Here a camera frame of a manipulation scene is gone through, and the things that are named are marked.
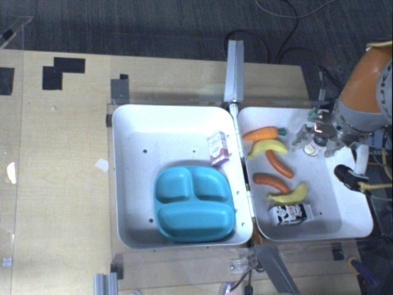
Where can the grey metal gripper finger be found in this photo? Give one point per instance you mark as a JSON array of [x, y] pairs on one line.
[[332, 149], [301, 137]]

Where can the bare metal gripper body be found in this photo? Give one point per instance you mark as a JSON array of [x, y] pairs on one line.
[[325, 128]]

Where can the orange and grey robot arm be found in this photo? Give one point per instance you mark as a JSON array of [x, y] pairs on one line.
[[359, 81]]

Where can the small white and orange bottle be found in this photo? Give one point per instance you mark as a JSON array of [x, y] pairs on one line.
[[311, 148]]

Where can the yellow banana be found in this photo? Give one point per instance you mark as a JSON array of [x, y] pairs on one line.
[[270, 146], [291, 195]]

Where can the orange sausage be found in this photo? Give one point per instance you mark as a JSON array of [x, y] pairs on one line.
[[278, 164], [270, 181]]

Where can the orange carrot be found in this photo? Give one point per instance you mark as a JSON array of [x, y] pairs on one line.
[[261, 133]]

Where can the white plastic tray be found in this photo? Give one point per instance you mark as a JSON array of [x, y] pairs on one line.
[[172, 134], [325, 195]]

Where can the black and white milk carton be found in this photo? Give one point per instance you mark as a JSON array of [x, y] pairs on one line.
[[290, 214]]

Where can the purple and white carton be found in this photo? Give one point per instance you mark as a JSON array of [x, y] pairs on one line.
[[218, 149]]

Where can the blue divided plate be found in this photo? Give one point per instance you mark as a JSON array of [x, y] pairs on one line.
[[193, 214]]

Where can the black cylinder on white bracket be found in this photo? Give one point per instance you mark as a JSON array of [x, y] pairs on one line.
[[347, 175]]

